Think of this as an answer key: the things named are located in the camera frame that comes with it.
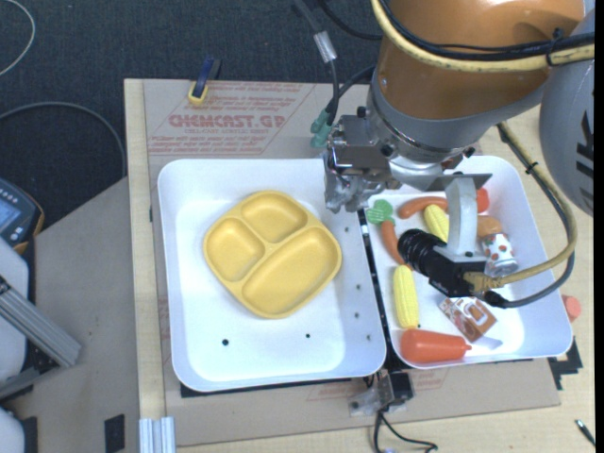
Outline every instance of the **multimeter display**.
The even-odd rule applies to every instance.
[[[14,248],[27,242],[42,221],[38,204],[26,192],[0,178],[0,238]]]

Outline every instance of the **gray wire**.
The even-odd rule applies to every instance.
[[[124,148],[124,145],[122,144],[122,140],[120,139],[120,136],[118,135],[115,128],[103,116],[101,116],[100,114],[98,114],[97,112],[95,112],[91,109],[84,108],[83,106],[80,106],[78,104],[72,104],[69,102],[56,102],[56,101],[37,102],[37,103],[33,103],[33,104],[26,104],[24,106],[20,106],[19,108],[9,110],[9,111],[5,112],[4,114],[0,114],[0,121],[4,121],[5,119],[8,119],[9,117],[14,116],[15,114],[19,114],[19,113],[25,112],[27,110],[38,109],[38,108],[76,109],[76,110],[80,110],[82,112],[86,112],[87,114],[90,114],[92,117],[94,117],[95,119],[100,121],[109,130],[109,132],[111,133],[111,135],[113,136],[113,138],[115,139],[115,141],[118,145],[120,154],[122,156],[122,177],[126,176],[126,150]]]
[[[27,43],[27,45],[25,46],[25,49],[19,55],[19,57],[17,59],[15,59],[6,69],[0,71],[0,76],[3,76],[8,71],[13,69],[15,67],[15,65],[17,65],[21,61],[21,59],[23,57],[25,57],[25,54],[29,51],[29,48],[31,47],[31,44],[34,42],[34,38],[36,36],[36,22],[34,21],[34,18],[31,16],[31,13],[29,13],[29,10],[27,10],[27,8],[25,8],[19,2],[15,1],[15,0],[0,0],[0,2],[7,2],[12,5],[17,6],[19,9],[21,9],[25,13],[25,15],[27,15],[29,22],[31,22],[31,36],[29,37],[29,42]]]

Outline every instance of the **white tray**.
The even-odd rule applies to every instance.
[[[289,194],[343,251],[338,275],[285,319],[238,302],[204,260],[208,228],[248,195]],[[173,366],[200,392],[369,376],[386,343],[356,213],[325,208],[321,159],[180,159],[158,179]]]
[[[493,174],[484,186],[491,200],[488,212],[501,222],[503,230],[508,233],[519,270],[547,260],[522,182],[509,163],[500,158],[474,156],[466,159],[456,171]],[[394,207],[396,235],[400,237],[410,228],[427,229],[421,213],[416,213],[406,220],[398,218],[395,213],[400,205],[417,197],[418,194],[412,188],[403,187],[398,191],[388,191],[373,196],[369,200],[369,206],[373,206],[378,199],[389,201]],[[444,193],[431,194],[445,196]],[[472,350],[466,352],[463,359],[459,361],[420,364],[405,359],[400,350],[403,329],[397,323],[393,299],[392,276],[396,263],[383,247],[377,226],[369,225],[369,235],[392,344],[398,357],[410,366],[430,369],[479,362],[555,357],[564,354],[570,347],[573,340],[572,328],[560,293],[554,291],[518,309],[503,310],[490,307],[497,322],[489,329],[484,340],[480,339],[473,343]],[[477,252],[481,253],[478,243]],[[421,328],[461,336],[457,328],[438,308],[445,296],[430,286],[426,277],[417,272],[413,275],[419,300]],[[497,291],[508,299],[517,299],[541,291],[553,281],[552,272],[547,271],[514,282]]]

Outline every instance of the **pen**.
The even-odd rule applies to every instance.
[[[596,439],[592,436],[592,433],[585,426],[585,424],[580,419],[575,420],[575,423],[577,423],[577,426],[581,430],[581,433],[583,433],[583,435],[585,435],[585,438],[587,438],[593,446],[596,446]]]

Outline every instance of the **dark carpet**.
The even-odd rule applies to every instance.
[[[123,175],[122,156],[100,118],[125,138],[125,78],[195,79],[206,55],[219,78],[330,82],[307,21],[292,0],[13,0],[31,12],[36,35],[0,75],[0,176],[38,200],[48,227]],[[341,81],[375,63],[379,41],[341,30],[304,0],[329,32]],[[369,0],[327,0],[350,27],[379,34]],[[0,72],[22,52],[31,27],[0,0]]]

